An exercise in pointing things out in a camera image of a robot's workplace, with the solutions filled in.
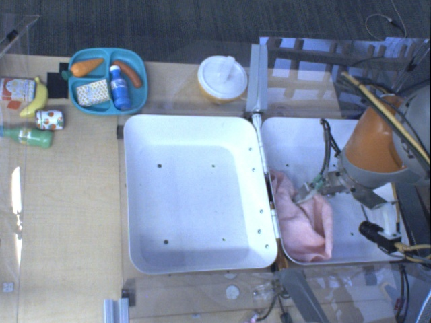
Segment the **toy hot dog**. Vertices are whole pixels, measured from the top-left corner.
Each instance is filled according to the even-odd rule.
[[[112,64],[120,67],[121,72],[130,79],[134,87],[139,89],[142,86],[141,78],[139,78],[138,74],[130,66],[119,60],[115,60]]]

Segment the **yellow cup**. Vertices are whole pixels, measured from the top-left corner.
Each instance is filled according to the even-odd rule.
[[[197,79],[202,94],[217,104],[237,100],[248,84],[244,67],[233,57],[224,56],[205,59],[199,66]]]

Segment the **white plastic tray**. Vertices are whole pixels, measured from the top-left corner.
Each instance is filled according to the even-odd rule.
[[[284,172],[295,188],[300,188],[306,181],[310,182],[321,169],[324,139],[323,128],[319,121],[317,118],[269,118],[263,123],[262,139],[268,166]],[[357,121],[328,120],[328,122],[331,125],[334,139],[339,147],[343,148]],[[337,160],[332,153],[331,169],[335,170],[336,164]],[[388,201],[394,199],[390,184],[375,190],[375,193]],[[334,247],[332,259],[322,263],[343,264],[394,260],[378,249],[375,243],[359,233],[359,225],[366,218],[360,203],[352,195],[336,194],[328,201],[333,208]],[[367,208],[365,210],[371,222],[395,229],[394,207],[375,211]],[[401,232],[403,240],[407,240],[403,227]]]
[[[263,268],[277,255],[254,127],[242,118],[131,117],[129,251],[150,274]]]

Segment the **blue plate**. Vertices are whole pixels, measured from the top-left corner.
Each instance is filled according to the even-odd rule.
[[[118,48],[91,48],[83,49],[74,54],[69,63],[69,70],[75,62],[103,58],[104,62],[88,73],[85,77],[70,77],[69,78],[69,94],[75,106],[83,112],[95,115],[125,115],[139,112],[147,102],[148,82],[147,72],[141,57],[133,51]],[[142,86],[137,89],[133,86],[130,79],[126,75],[121,75],[127,82],[129,88],[129,97],[131,108],[128,110],[119,110],[115,108],[114,102],[111,99],[107,102],[96,104],[93,106],[80,106],[77,101],[76,88],[94,81],[106,79],[110,82],[109,67],[115,60],[120,60],[130,66],[142,80]]]

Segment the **cup lid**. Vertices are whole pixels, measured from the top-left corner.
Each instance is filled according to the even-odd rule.
[[[207,93],[222,100],[237,98],[247,88],[247,74],[233,57],[206,58],[199,66],[197,77]]]

